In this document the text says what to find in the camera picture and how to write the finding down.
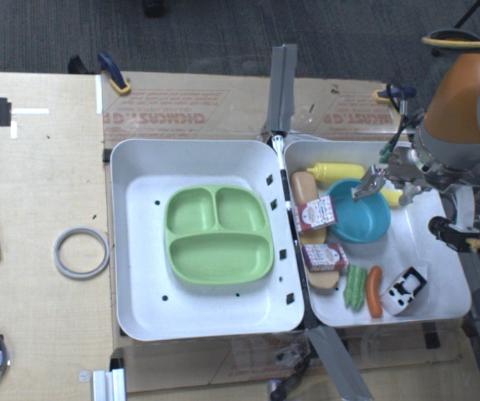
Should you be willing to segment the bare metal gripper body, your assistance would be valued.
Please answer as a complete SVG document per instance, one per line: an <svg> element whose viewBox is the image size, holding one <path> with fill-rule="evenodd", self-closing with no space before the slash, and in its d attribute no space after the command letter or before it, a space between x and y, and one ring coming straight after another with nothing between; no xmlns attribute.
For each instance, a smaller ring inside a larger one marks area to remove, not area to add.
<svg viewBox="0 0 480 401"><path fill-rule="evenodd" d="M427 173L434 165L435 160L427 150L400 145L392 151L384 176L397 189L414 185L431 190L434 186L429 182Z"/></svg>

